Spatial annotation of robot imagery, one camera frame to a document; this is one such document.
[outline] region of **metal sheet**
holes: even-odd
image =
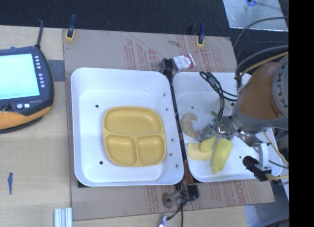
[[[265,18],[283,17],[278,0],[223,0],[229,26],[245,28]],[[288,31],[284,19],[267,20],[249,27],[249,29]]]

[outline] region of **yellow corn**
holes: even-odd
[[[212,149],[212,146],[214,146],[215,140],[217,138],[217,134],[210,137],[209,139],[203,140],[201,142],[201,151],[202,152],[208,152]]]
[[[220,139],[217,142],[217,147],[211,164],[214,174],[223,170],[232,148],[233,143],[228,139]]]

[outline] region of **cardboard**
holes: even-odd
[[[71,196],[74,220],[174,212],[162,204],[164,193],[175,186],[85,187],[74,173],[71,74],[80,67],[156,70],[163,58],[191,54],[196,66],[189,71],[234,72],[236,58],[226,37],[205,37],[202,48],[196,36],[100,30],[76,30],[72,41],[64,38],[66,101],[69,134]],[[256,179],[198,183],[200,197],[184,210],[274,202],[270,183]]]

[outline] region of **beige shrimp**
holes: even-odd
[[[181,127],[182,131],[186,134],[191,136],[192,138],[197,137],[200,134],[200,130],[194,130],[192,126],[192,120],[197,120],[197,116],[193,113],[186,113],[183,115],[181,119]]]

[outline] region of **white tray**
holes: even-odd
[[[78,180],[90,187],[172,185],[184,173],[168,79],[159,72],[80,68],[71,76],[74,162]],[[116,106],[153,109],[166,135],[166,157],[154,166],[123,167],[106,155],[102,119]]]
[[[220,81],[225,91],[236,94],[234,73],[213,73],[213,75]],[[243,83],[247,82],[249,76],[250,75],[245,75],[243,77]],[[198,117],[198,120],[192,121],[193,128],[202,131],[214,118],[210,112],[215,110],[215,106],[219,104],[218,94],[198,72],[181,72],[176,74],[173,79],[173,86],[179,118],[186,113],[194,113]],[[271,129],[267,130],[267,134],[275,143]],[[185,146],[190,142],[198,142],[196,138],[191,138],[184,133],[183,140]],[[219,171],[217,174],[213,174],[210,167],[213,155],[207,161],[196,161],[187,157],[188,166],[193,177],[201,182],[253,179],[253,173],[246,169],[242,160],[247,155],[258,160],[258,153],[253,148],[248,147],[239,138],[235,137],[232,142],[234,146],[230,156],[223,170]],[[270,160],[282,165],[282,160],[271,145],[268,146],[268,154]],[[269,166],[272,168],[273,175],[279,175],[282,171],[281,167],[273,165],[272,163],[269,163]]]

